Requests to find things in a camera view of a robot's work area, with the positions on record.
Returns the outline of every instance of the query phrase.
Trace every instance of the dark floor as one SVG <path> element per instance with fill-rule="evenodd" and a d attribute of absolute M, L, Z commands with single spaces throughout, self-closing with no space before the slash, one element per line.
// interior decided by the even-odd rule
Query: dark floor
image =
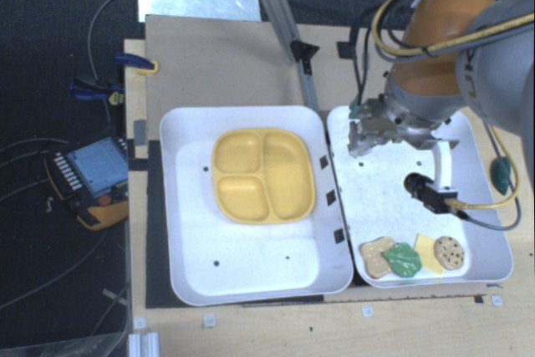
<path fill-rule="evenodd" d="M 70 141 L 87 139 L 105 126 L 102 104 L 74 101 L 69 81 L 90 77 L 85 52 L 89 21 L 104 0 L 2 0 L 0 2 L 0 149 L 28 136 Z M 384 0 L 289 0 L 300 23 L 348 25 L 358 11 Z M 94 34 L 97 68 L 120 80 L 111 63 L 124 38 L 143 36 L 136 0 L 119 0 L 102 15 Z M 122 115 L 112 111 L 117 129 Z M 0 164 L 43 143 L 0 154 Z M 1 195 L 42 176 L 40 159 L 0 169 Z M 84 230 L 57 201 L 47 213 L 46 186 L 0 202 L 0 349 L 85 337 L 110 300 L 103 288 L 125 286 L 125 229 L 111 228 L 96 252 L 69 276 L 3 308 L 3 304 L 46 283 L 80 260 L 102 232 Z M 117 305 L 98 334 L 123 329 L 125 309 Z"/>

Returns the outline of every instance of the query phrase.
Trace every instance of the white tray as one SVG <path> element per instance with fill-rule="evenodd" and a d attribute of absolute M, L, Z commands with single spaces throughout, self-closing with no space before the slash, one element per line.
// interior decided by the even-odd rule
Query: white tray
<path fill-rule="evenodd" d="M 282 225 L 245 225 L 217 206 L 211 151 L 230 130 L 280 128 L 308 148 L 316 203 L 311 214 Z M 181 108 L 160 124 L 171 284 L 185 303 L 202 306 L 335 293 L 348 286 L 353 264 L 321 119 L 302 106 Z"/>
<path fill-rule="evenodd" d="M 512 271 L 512 255 L 504 232 L 492 231 L 463 222 L 451 215 L 436 215 L 410 197 L 403 181 L 411 172 L 431 179 L 434 159 L 430 150 L 416 150 L 405 142 L 376 146 L 371 153 L 353 158 L 348 153 L 349 110 L 347 106 L 331 111 L 329 136 L 335 174 L 344 206 L 354 260 L 361 277 L 375 287 L 391 288 L 437 283 L 498 281 Z M 475 203 L 492 201 L 470 123 L 461 113 L 451 117 L 434 133 L 442 139 L 459 140 L 451 151 L 452 185 L 459 199 Z M 496 210 L 469 211 L 471 216 L 500 224 Z M 465 248 L 465 264 L 457 271 L 445 270 L 442 276 L 421 269 L 413 278 L 390 273 L 371 278 L 360 256 L 360 246 L 376 238 L 390 236 L 397 242 L 414 246 L 416 235 L 437 239 L 456 238 Z"/>

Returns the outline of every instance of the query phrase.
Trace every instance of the cookie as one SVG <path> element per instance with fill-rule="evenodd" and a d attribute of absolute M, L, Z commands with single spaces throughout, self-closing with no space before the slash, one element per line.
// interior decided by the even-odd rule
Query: cookie
<path fill-rule="evenodd" d="M 383 253 L 392 271 L 403 278 L 412 278 L 421 270 L 421 260 L 417 252 L 406 242 L 399 242 Z"/>
<path fill-rule="evenodd" d="M 360 246 L 360 254 L 364 259 L 366 272 L 368 275 L 370 275 L 370 277 L 377 279 L 384 277 L 387 273 L 392 272 L 390 265 L 383 257 L 383 252 L 392 248 L 394 244 L 394 238 L 382 237 Z"/>
<path fill-rule="evenodd" d="M 436 259 L 450 271 L 461 268 L 465 262 L 465 251 L 455 238 L 440 237 L 435 241 L 434 250 Z"/>

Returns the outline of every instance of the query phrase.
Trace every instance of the yellow divided plate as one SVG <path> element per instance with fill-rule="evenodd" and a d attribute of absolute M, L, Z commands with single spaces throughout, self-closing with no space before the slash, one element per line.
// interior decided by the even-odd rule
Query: yellow divided plate
<path fill-rule="evenodd" d="M 234 130 L 217 139 L 211 170 L 219 208 L 240 223 L 293 222 L 316 195 L 306 145 L 274 128 Z"/>

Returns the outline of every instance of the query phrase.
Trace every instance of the bracket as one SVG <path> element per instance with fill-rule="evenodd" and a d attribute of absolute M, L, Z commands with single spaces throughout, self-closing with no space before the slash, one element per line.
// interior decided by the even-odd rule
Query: bracket
<path fill-rule="evenodd" d="M 319 46 L 301 42 L 300 40 L 293 40 L 290 43 L 290 49 L 292 50 L 295 61 L 303 61 L 303 72 L 312 76 L 310 59 L 319 51 Z"/>

